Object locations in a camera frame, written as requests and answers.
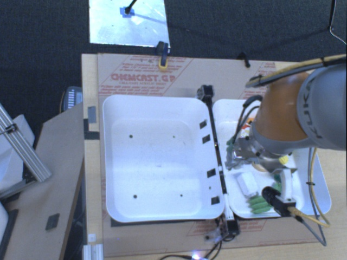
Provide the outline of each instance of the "black carpet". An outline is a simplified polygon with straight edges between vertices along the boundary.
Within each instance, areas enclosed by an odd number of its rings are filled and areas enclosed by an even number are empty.
[[[165,0],[172,56],[302,61],[342,54],[327,31],[331,0]],[[335,33],[346,39],[347,0]],[[24,114],[37,134],[59,112],[62,93],[81,85],[82,53],[153,54],[89,43],[88,0],[0,0],[0,103]]]

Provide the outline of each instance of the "black and yellow clamp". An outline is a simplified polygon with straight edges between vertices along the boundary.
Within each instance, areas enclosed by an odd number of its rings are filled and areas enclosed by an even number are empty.
[[[159,41],[156,47],[156,55],[159,58],[159,69],[166,70],[168,68],[168,54],[169,54],[169,44],[166,42]]]

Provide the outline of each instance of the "yellow cable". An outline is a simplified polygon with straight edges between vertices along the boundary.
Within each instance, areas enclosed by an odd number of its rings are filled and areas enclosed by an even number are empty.
[[[314,165],[314,159],[316,158],[316,154],[317,154],[317,148],[314,149],[313,155],[312,155],[312,159],[311,159],[310,182],[313,182],[313,165]],[[324,219],[324,221],[326,223],[323,223],[320,220],[317,220],[317,219],[315,219],[315,218],[313,218],[311,216],[308,216],[308,215],[302,213],[299,209],[297,209],[295,207],[288,207],[288,211],[290,213],[292,213],[293,215],[295,215],[295,216],[300,216],[300,217],[303,217],[303,218],[307,218],[307,219],[309,219],[309,220],[311,220],[311,221],[313,221],[313,222],[315,222],[315,223],[317,223],[317,224],[319,224],[321,226],[324,226],[324,227],[328,228],[328,227],[330,227],[330,222],[324,216],[324,214],[322,213],[322,211],[321,211],[321,209],[320,209],[320,207],[318,205],[316,194],[315,194],[314,189],[313,189],[313,184],[310,185],[310,188],[311,188],[311,192],[312,192],[312,198],[313,198],[313,201],[314,201],[314,203],[315,203],[315,205],[317,207],[317,210],[318,210],[321,218]]]
[[[286,67],[286,68],[280,69],[278,71],[275,71],[275,72],[273,72],[273,73],[271,73],[271,74],[269,74],[267,76],[264,76],[260,80],[269,79],[269,78],[274,77],[274,76],[276,76],[278,74],[281,74],[281,73],[284,73],[284,72],[288,72],[288,71],[296,69],[296,68],[305,67],[305,66],[311,66],[311,65],[317,64],[317,63],[330,62],[330,61],[334,61],[334,60],[337,60],[337,59],[341,59],[343,57],[346,57],[346,54],[340,54],[340,55],[335,55],[335,56],[327,56],[327,57],[324,57],[323,60],[321,58],[316,58],[316,59],[313,59],[313,60],[308,60],[308,61],[296,63],[296,64],[293,64],[293,65],[291,65],[289,67]],[[247,82],[246,83],[246,87],[249,87],[250,85],[252,85],[252,84],[254,84],[256,82],[259,82],[258,78],[253,79],[253,80]]]

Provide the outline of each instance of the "white eraser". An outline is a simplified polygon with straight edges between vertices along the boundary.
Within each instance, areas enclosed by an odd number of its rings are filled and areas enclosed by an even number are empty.
[[[247,198],[257,196],[258,185],[254,179],[252,172],[244,172],[236,175],[236,180],[239,183],[243,195]]]

